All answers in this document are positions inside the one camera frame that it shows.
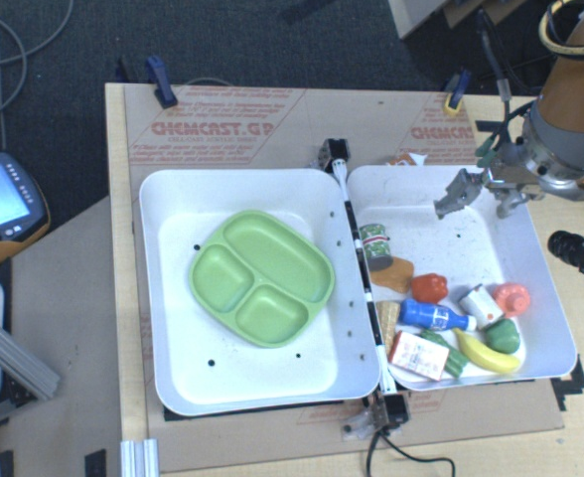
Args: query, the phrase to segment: wooden table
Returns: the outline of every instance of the wooden table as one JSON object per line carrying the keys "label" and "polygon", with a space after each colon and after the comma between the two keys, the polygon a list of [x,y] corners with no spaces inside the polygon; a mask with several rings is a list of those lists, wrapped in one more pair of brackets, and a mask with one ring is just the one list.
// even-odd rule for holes
{"label": "wooden table", "polygon": [[[136,254],[132,235],[132,203],[126,136],[124,85],[105,88],[113,261],[115,273],[117,337],[123,440],[149,437],[142,363],[142,343],[136,279]],[[494,96],[465,96],[472,120],[498,120],[501,103]],[[557,230],[584,235],[584,203],[546,197],[529,206],[540,241]],[[573,333],[584,369],[584,275],[546,251],[546,259]],[[471,439],[410,447],[421,457],[447,456],[458,475],[584,476],[584,393],[566,399],[565,428],[531,434]],[[365,473],[365,454],[302,458],[171,473],[172,476],[360,476]],[[422,465],[406,461],[392,450],[378,450],[372,473],[382,475],[450,475],[446,463]]]}

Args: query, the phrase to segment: blue clamp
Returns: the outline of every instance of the blue clamp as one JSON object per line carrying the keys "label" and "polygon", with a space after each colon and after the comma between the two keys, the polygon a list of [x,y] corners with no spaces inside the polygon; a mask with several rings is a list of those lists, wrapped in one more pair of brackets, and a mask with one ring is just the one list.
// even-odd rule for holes
{"label": "blue clamp", "polygon": [[166,66],[162,59],[157,55],[153,55],[146,59],[146,72],[149,75],[149,81],[151,83],[157,84],[157,89],[155,90],[155,96],[157,100],[160,101],[163,108],[176,106],[177,98],[171,90],[171,84],[169,83],[169,77],[166,74]]}
{"label": "blue clamp", "polygon": [[471,72],[466,69],[458,75],[454,75],[451,80],[445,86],[444,91],[450,92],[444,101],[444,112],[450,116],[455,116],[460,112],[462,107],[462,96],[469,86],[469,81],[471,81]]}

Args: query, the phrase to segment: handheld device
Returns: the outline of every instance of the handheld device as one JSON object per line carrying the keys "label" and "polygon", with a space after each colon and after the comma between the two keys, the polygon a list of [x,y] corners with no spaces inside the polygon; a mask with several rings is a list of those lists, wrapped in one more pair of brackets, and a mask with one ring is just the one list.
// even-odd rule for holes
{"label": "handheld device", "polygon": [[0,263],[42,237],[50,223],[36,182],[16,159],[0,152]]}

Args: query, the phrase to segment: white tray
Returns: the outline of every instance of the white tray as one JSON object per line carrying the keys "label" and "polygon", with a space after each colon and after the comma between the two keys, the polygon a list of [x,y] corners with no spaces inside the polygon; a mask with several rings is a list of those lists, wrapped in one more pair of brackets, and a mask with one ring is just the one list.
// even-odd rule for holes
{"label": "white tray", "polygon": [[[509,375],[485,371],[469,363],[460,379],[444,373],[440,382],[390,366],[396,381],[416,391],[430,391],[568,375],[577,352],[561,302],[543,255],[545,243],[536,236],[526,205],[506,219],[496,213],[498,202],[486,190],[464,210],[439,220],[433,201],[458,166],[363,166],[350,175],[348,186],[359,227],[381,223],[390,237],[391,253],[414,264],[414,275],[435,272],[447,278],[449,295],[440,304],[464,314],[458,300],[472,287],[489,291],[504,282],[523,284],[531,296],[528,310],[512,318],[521,336],[515,353],[521,367]],[[469,172],[480,172],[466,167]],[[373,298],[402,300],[407,295],[372,285]],[[419,329],[400,326],[417,333]],[[458,347],[451,331],[440,333]]]}
{"label": "white tray", "polygon": [[[323,172],[164,170],[140,189],[155,383],[163,405],[197,416],[362,398],[379,364],[341,191]],[[334,291],[312,324],[281,348],[224,327],[189,290],[197,251],[230,216],[264,211],[314,243],[332,263]]]}

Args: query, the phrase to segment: robotic arm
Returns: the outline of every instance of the robotic arm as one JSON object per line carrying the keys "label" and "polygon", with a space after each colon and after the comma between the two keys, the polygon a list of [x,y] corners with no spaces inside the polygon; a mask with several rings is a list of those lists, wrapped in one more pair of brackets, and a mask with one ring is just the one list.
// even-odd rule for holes
{"label": "robotic arm", "polygon": [[[513,112],[509,108],[508,81],[489,48],[488,34],[481,31],[505,103],[505,118],[476,151],[483,172],[462,170],[447,187],[447,196],[434,203],[440,219],[469,205],[483,187],[500,202],[500,218],[520,204],[540,200],[546,193],[584,201],[584,11],[566,43],[558,39],[553,22],[559,9],[573,1],[581,0],[558,0],[541,19],[539,39],[558,58],[539,97]],[[517,116],[524,122],[521,136],[512,141],[508,123]],[[548,248],[584,273],[583,237],[556,232]]]}

